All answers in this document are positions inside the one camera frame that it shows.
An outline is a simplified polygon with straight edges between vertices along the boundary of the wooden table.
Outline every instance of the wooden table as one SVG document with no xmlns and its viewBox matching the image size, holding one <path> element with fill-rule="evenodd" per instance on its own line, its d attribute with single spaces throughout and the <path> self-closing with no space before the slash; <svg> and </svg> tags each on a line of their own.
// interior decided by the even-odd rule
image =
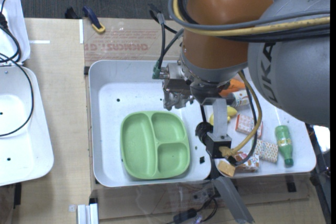
<svg viewBox="0 0 336 224">
<path fill-rule="evenodd" d="M 74 208 L 88 204 L 91 194 L 86 78 L 80 21 L 26 18 L 31 44 L 26 66 L 39 82 L 55 162 L 44 177 L 22 182 L 21 204 L 13 224 L 75 224 Z M 324 223 L 315 188 L 307 180 L 309 195 L 287 202 L 248 205 L 256 223 Z M 102 223 L 167 223 L 172 214 L 102 220 Z M 220 208 L 209 223 L 236 223 Z"/>
</svg>

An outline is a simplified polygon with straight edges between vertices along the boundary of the green plate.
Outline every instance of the green plate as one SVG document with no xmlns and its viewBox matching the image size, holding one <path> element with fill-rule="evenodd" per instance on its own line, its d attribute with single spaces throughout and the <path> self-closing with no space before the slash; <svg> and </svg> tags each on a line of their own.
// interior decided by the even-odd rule
<svg viewBox="0 0 336 224">
<path fill-rule="evenodd" d="M 129 114 L 121 124 L 120 145 L 125 169 L 139 179 L 178 176 L 190 163 L 185 126 L 171 112 Z"/>
</svg>

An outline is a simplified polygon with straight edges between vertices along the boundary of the green bottle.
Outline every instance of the green bottle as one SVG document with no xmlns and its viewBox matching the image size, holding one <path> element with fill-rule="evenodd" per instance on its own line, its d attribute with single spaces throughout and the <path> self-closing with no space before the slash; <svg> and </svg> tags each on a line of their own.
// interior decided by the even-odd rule
<svg viewBox="0 0 336 224">
<path fill-rule="evenodd" d="M 275 128 L 275 135 L 279 146 L 279 151 L 285 158 L 286 167 L 291 167 L 294 164 L 292 159 L 292 139 L 290 138 L 289 130 L 286 125 L 280 125 Z"/>
</svg>

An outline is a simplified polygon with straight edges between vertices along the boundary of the yellow cable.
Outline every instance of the yellow cable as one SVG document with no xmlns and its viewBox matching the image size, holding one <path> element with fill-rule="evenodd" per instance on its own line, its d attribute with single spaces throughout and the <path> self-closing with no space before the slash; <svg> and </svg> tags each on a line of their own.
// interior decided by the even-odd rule
<svg viewBox="0 0 336 224">
<path fill-rule="evenodd" d="M 173 0 L 173 10 L 174 10 L 175 16 L 178 19 L 183 20 L 180 14 L 180 11 L 179 11 L 177 0 Z M 301 27 L 323 25 L 323 24 L 328 24 L 328 23 L 330 23 L 330 16 L 299 20 L 296 22 L 289 22 L 289 23 L 281 23 L 281 24 L 266 25 L 266 26 L 255 26 L 255 27 L 231 29 L 231 30 L 201 30 L 201 29 L 194 29 L 190 27 L 185 27 L 185 29 L 190 32 L 194 32 L 200 35 L 224 37 L 224 36 L 264 34 L 264 33 L 269 33 L 269 32 L 274 32 L 274 31 L 297 29 Z"/>
<path fill-rule="evenodd" d="M 248 83 L 248 81 L 246 80 L 245 76 L 242 74 L 242 72 L 240 71 L 238 73 L 241 77 L 241 79 L 244 81 L 245 85 L 247 86 L 247 88 L 250 90 L 253 99 L 256 103 L 257 106 L 257 110 L 258 110 L 258 119 L 256 122 L 256 125 L 254 126 L 254 128 L 252 129 L 252 131 L 247 135 L 247 137 L 235 148 L 228 148 L 226 146 L 221 146 L 219 147 L 219 151 L 222 153 L 223 157 L 226 156 L 233 156 L 235 155 L 243 146 L 245 146 L 247 144 L 247 142 L 255 135 L 255 133 L 258 131 L 258 128 L 260 127 L 261 124 L 261 119 L 262 117 L 262 111 L 261 111 L 261 107 L 260 107 L 260 103 L 258 101 L 258 98 L 256 96 L 256 93 L 254 92 L 253 88 L 251 87 L 251 85 Z"/>
</svg>

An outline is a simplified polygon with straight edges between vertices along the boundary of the green cable connector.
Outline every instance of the green cable connector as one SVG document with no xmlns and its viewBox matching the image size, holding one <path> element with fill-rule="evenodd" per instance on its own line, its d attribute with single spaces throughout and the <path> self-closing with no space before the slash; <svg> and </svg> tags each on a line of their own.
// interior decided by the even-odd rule
<svg viewBox="0 0 336 224">
<path fill-rule="evenodd" d="M 160 72 L 161 72 L 161 68 L 158 68 L 159 66 L 159 61 L 156 61 L 156 64 L 153 68 L 153 76 L 152 79 L 159 79 L 160 78 Z"/>
</svg>

